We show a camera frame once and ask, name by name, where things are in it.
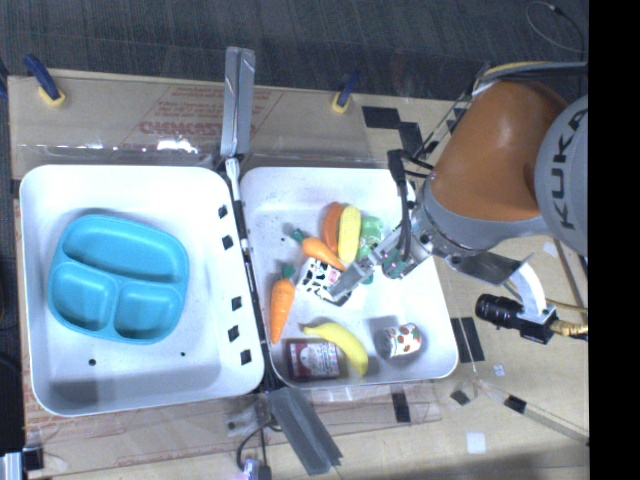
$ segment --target yellow corn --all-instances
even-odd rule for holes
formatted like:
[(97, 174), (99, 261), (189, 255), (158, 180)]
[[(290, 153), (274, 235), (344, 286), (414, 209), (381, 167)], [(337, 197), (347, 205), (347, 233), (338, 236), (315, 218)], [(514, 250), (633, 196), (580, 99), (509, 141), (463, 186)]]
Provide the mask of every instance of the yellow corn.
[(340, 215), (338, 228), (338, 257), (345, 263), (356, 258), (360, 245), (360, 210), (355, 206), (345, 206)]

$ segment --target white tray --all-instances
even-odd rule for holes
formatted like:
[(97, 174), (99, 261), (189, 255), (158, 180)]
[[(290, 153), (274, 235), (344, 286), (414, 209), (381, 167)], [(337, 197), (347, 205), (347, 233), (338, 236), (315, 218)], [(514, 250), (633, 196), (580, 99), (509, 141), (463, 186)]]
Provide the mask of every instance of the white tray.
[[(240, 189), (267, 329), (271, 286), (282, 263), (294, 266), (299, 275), (305, 261), (300, 244), (289, 237), (294, 228), (320, 236), (324, 211), (332, 201), (353, 204), (363, 215), (380, 217), (386, 224), (385, 234), (400, 222), (402, 213), (396, 185), (383, 169), (257, 167), (244, 175)], [(337, 379), (297, 382), (289, 376), (287, 340), (309, 339), (302, 326), (326, 320), (342, 324), (360, 338), (369, 355), (364, 377), (344, 360), (343, 373)], [(422, 332), (425, 343), (421, 349), (406, 358), (379, 358), (373, 333), (408, 322)], [(282, 339), (270, 348), (272, 363), (283, 381), (301, 388), (435, 379), (449, 375), (458, 363), (458, 348), (433, 259), (401, 281), (375, 272), (374, 282), (357, 287), (342, 307), (298, 290)]]
[[(260, 383), (264, 359), (231, 199), (220, 176), (197, 167), (47, 165), (24, 177), (20, 204), (31, 376), (46, 409), (79, 416), (188, 403), (241, 395)], [(220, 218), (223, 207), (227, 214)], [(184, 311), (162, 341), (104, 340), (53, 317), (46, 286), (55, 248), (67, 224), (87, 213), (155, 226), (187, 250)], [(234, 244), (229, 249), (225, 236)], [(236, 297), (242, 305), (233, 309)], [(235, 326), (238, 337), (230, 341)]]

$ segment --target orange carrot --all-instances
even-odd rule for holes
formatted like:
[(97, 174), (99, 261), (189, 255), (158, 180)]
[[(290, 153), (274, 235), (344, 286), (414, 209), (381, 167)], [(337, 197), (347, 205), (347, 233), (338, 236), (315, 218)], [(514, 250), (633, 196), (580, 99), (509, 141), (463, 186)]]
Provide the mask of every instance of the orange carrot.
[(322, 220), (322, 241), (329, 246), (335, 254), (338, 254), (338, 226), (340, 224), (340, 215), (342, 215), (342, 205), (333, 202), (327, 208)]
[(271, 301), (269, 304), (269, 326), (271, 343), (274, 345), (280, 341), (284, 324), (289, 318), (293, 297), (296, 288), (290, 277), (295, 270), (289, 265), (282, 267), (282, 277), (278, 279), (271, 288)]
[(305, 237), (302, 231), (296, 229), (291, 233), (291, 238), (302, 244), (302, 251), (310, 258), (315, 258), (328, 263), (338, 270), (345, 271), (346, 267), (340, 261), (340, 258), (331, 250), (329, 246), (315, 236)]

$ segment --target tin can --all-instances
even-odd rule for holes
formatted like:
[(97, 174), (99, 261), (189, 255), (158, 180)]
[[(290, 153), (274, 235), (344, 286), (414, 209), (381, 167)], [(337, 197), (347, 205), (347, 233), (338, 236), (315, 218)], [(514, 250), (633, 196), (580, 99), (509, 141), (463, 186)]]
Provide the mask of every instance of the tin can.
[(375, 333), (373, 344), (384, 359), (413, 354), (420, 350), (422, 336), (416, 324), (387, 327)]

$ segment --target blue plate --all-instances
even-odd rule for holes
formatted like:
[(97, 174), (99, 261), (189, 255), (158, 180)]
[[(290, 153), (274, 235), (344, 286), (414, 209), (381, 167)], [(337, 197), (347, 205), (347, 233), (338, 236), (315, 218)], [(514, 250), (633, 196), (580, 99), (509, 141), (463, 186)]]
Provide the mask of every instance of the blue plate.
[(150, 344), (178, 325), (188, 282), (189, 257), (173, 235), (92, 214), (62, 233), (47, 298), (53, 315), (69, 329)]

